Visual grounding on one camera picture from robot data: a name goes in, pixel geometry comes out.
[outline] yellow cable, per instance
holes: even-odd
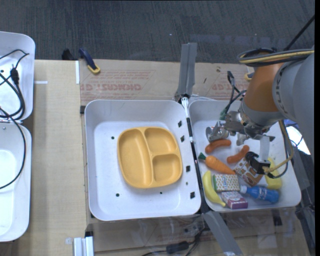
[[[284,133],[285,138],[287,139],[287,141],[288,141],[288,143],[290,145],[291,155],[286,160],[284,160],[283,162],[279,163],[277,166],[275,166],[273,168],[263,166],[262,169],[264,170],[264,172],[266,174],[272,173],[274,170],[276,170],[279,167],[285,165],[287,162],[289,162],[294,157],[294,148],[293,148],[293,146],[291,144],[291,141],[289,139],[288,132],[287,132],[286,128],[284,127],[284,124],[281,121],[279,121],[279,125],[280,125],[280,128],[281,128],[282,132]]]
[[[239,60],[240,63],[255,63],[255,62],[264,62],[264,61],[270,61],[274,59],[284,59],[288,57],[297,57],[297,56],[303,56],[303,55],[310,55],[314,53],[315,50],[307,50],[307,51],[297,51],[297,52],[291,52],[291,53],[283,53],[283,54],[277,54],[272,56],[266,56],[266,57],[257,57],[254,59],[247,59],[247,60]]]

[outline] toy banana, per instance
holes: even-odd
[[[217,192],[215,191],[212,185],[212,177],[211,177],[210,170],[207,170],[206,173],[203,175],[202,183],[203,183],[204,194],[206,198],[208,198],[208,200],[212,203],[217,203],[225,207],[226,203],[220,199],[220,197],[218,196]]]

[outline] black floor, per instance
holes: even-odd
[[[237,63],[254,48],[283,50],[315,14],[315,0],[89,1],[0,0],[0,31],[33,38],[36,59],[179,62],[181,44],[198,43],[197,62]],[[291,50],[311,48],[315,22]]]

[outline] blue object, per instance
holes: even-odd
[[[276,203],[279,200],[279,192],[277,190],[268,189],[263,186],[247,187],[245,185],[241,185],[240,193],[249,194],[255,199],[265,200],[271,203]]]
[[[79,53],[80,53],[81,57],[83,57],[85,59],[87,65],[88,65],[88,68],[89,68],[89,70],[91,70],[91,72],[93,72],[94,74],[97,74],[100,72],[100,68],[98,67],[98,65],[95,64],[95,62],[92,59],[92,57],[90,56],[90,54],[84,48],[80,48]]]

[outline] plastic tray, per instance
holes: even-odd
[[[174,135],[161,127],[123,131],[117,143],[118,161],[125,181],[146,189],[170,185],[182,174],[182,160]]]
[[[8,78],[12,66],[19,73],[19,85],[25,102],[25,112],[21,120],[33,110],[35,42],[27,35],[0,31],[0,72]],[[8,113],[20,106],[18,97],[0,77],[0,105]],[[0,242],[8,242],[22,236],[29,225],[31,196],[31,155],[32,138],[30,132],[19,125],[26,140],[25,163],[18,179],[0,190]],[[24,153],[22,135],[14,123],[0,122],[0,186],[10,182],[21,168]]]
[[[94,100],[85,108],[88,200],[102,221],[186,216],[201,205],[184,108],[172,100]],[[117,141],[136,127],[169,130],[177,141],[182,175],[160,187],[135,188],[121,172]]]
[[[197,156],[200,152],[205,154],[205,147],[209,144],[206,137],[206,128],[215,126],[220,118],[220,112],[226,107],[228,101],[224,100],[196,100],[189,105],[189,114],[193,131],[193,139],[195,141],[195,150]],[[230,110],[237,111],[239,109],[240,102],[235,101]],[[275,136],[275,139],[270,143],[269,157],[275,164],[281,163],[286,159],[284,140],[281,133],[281,129],[278,123],[273,125],[267,135]],[[237,136],[229,135],[227,139],[231,140],[230,147],[220,147],[214,150],[212,155],[229,165],[232,169],[236,166],[236,163],[228,164],[227,157],[235,155],[242,146],[237,146]],[[245,141],[250,147],[250,151],[260,152],[260,142],[254,139],[248,139]],[[283,168],[279,168],[279,173],[282,173]],[[199,160],[199,168],[201,176],[205,174],[209,168],[206,164]],[[211,170],[212,174],[217,174],[215,170]],[[271,208],[285,208],[294,207],[301,201],[301,190],[293,169],[291,162],[288,163],[288,169],[286,173],[280,178],[282,181],[282,187],[279,189],[279,201],[277,203],[270,203],[268,201],[256,200],[248,195],[243,195],[248,201],[248,208],[246,209],[230,209],[227,206],[222,207],[220,204],[212,203],[206,198],[208,206],[217,212],[235,212],[235,211],[248,211],[256,209],[271,209]],[[240,185],[246,185],[242,179],[238,179]]]

